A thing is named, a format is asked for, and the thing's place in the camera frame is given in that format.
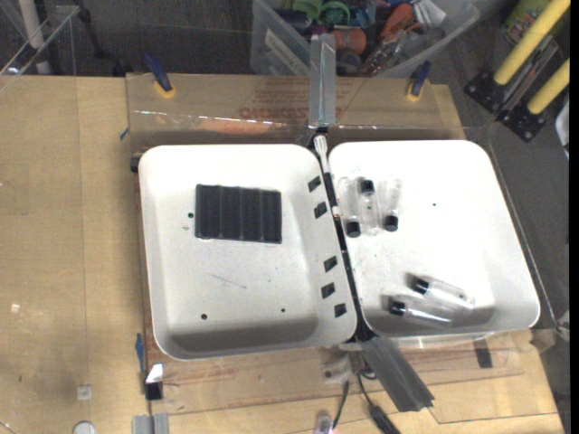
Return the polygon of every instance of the black rectangular slot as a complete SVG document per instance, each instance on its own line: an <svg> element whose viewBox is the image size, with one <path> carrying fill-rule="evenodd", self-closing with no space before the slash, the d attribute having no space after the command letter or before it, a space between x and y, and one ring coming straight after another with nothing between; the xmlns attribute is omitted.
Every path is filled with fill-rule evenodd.
<svg viewBox="0 0 579 434"><path fill-rule="evenodd" d="M321 291L322 291L322 299L325 299L326 297L330 297L332 294L336 292L336 286L334 285L334 283L329 283L324 287L322 287Z"/></svg>
<svg viewBox="0 0 579 434"><path fill-rule="evenodd" d="M328 260L324 260L324 270L328 273L337 265L337 258L336 256L330 257Z"/></svg>
<svg viewBox="0 0 579 434"><path fill-rule="evenodd" d="M334 306L334 318L344 315L346 312L346 304L336 304Z"/></svg>
<svg viewBox="0 0 579 434"><path fill-rule="evenodd" d="M327 212L326 203L320 203L318 204L318 206L316 206L316 209L314 209L314 215L316 216L316 219L319 219L326 212Z"/></svg>
<svg viewBox="0 0 579 434"><path fill-rule="evenodd" d="M195 236L206 240L281 243L281 193L197 185Z"/></svg>
<svg viewBox="0 0 579 434"><path fill-rule="evenodd" d="M258 190L241 189L242 193L242 235L245 241L260 241L261 198Z"/></svg>
<svg viewBox="0 0 579 434"><path fill-rule="evenodd" d="M313 180L308 183L309 192L313 192L316 188L318 188L322 184L322 179L317 176Z"/></svg>

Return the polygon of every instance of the white pipe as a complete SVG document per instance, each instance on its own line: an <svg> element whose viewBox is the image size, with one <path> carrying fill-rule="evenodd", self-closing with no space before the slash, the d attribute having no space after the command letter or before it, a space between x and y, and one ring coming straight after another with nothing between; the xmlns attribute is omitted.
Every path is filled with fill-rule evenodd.
<svg viewBox="0 0 579 434"><path fill-rule="evenodd" d="M44 45L44 37L42 31L40 31L40 21L36 13L35 2L34 0L18 0L18 4L20 5L20 11L22 12L24 26L26 27L30 44L33 48L38 49ZM51 66L47 61L36 64L36 69L39 74L52 73Z"/></svg>

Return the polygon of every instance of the wooden table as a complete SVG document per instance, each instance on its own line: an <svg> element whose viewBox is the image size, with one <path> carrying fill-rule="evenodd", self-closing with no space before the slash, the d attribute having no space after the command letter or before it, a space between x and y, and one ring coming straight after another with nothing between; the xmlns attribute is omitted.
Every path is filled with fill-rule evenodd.
<svg viewBox="0 0 579 434"><path fill-rule="evenodd" d="M456 124L448 89L432 94ZM144 312L127 126L123 79L22 78L0 97L0 421L18 434L81 420L130 432L150 410L135 351ZM521 374L434 385L432 410L396 413L384 392L372 397L402 433L563 432L529 337L513 334ZM83 400L77 387L88 384ZM173 415L170 432L311 432L338 401ZM348 397L336 432L378 432L366 409Z"/></svg>

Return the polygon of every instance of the yellow foam tube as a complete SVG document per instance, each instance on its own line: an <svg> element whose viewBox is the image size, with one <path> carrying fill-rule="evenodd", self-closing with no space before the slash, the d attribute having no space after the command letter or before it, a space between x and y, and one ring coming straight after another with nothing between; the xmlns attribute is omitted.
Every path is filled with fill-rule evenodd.
<svg viewBox="0 0 579 434"><path fill-rule="evenodd" d="M533 114L541 114L551 101L569 85L570 75L571 59L567 58L567 61L551 76L551 79L545 82L545 85L533 95L533 98L527 103L528 110Z"/></svg>
<svg viewBox="0 0 579 434"><path fill-rule="evenodd" d="M571 0L551 0L549 2L543 13L529 27L522 40L495 72L493 79L497 84L508 84L518 71L518 68L527 60L570 5Z"/></svg>

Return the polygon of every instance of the cable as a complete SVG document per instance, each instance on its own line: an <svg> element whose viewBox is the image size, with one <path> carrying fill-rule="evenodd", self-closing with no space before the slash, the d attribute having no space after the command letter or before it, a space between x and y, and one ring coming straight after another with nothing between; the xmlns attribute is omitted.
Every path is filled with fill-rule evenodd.
<svg viewBox="0 0 579 434"><path fill-rule="evenodd" d="M382 410L378 405L374 405L374 403L368 397L368 393L365 391L364 384L362 383L362 376L365 373L368 373L367 369L363 369L356 374L358 379L358 383L360 384L360 390L364 394L365 399L368 401L368 405L370 406L370 417L374 421L375 425L384 433L384 434L400 434L400 431L396 428L394 424L388 419L384 410ZM373 379L368 376L364 376L366 379Z"/></svg>
<svg viewBox="0 0 579 434"><path fill-rule="evenodd" d="M364 394L365 399L368 401L368 405L370 405L370 407L375 407L375 405L370 400L370 397L368 397L368 392L365 391L364 384L362 383L362 373L360 372L356 376L358 378L358 384L360 384L360 390Z"/></svg>
<svg viewBox="0 0 579 434"><path fill-rule="evenodd" d="M340 401L340 406L337 409L336 417L334 418L334 424L332 425L332 429L335 429L337 423L340 420L340 416L342 414L342 410L344 409L344 405L346 405L347 394L350 390L350 381L344 382L344 392L342 393L342 400Z"/></svg>

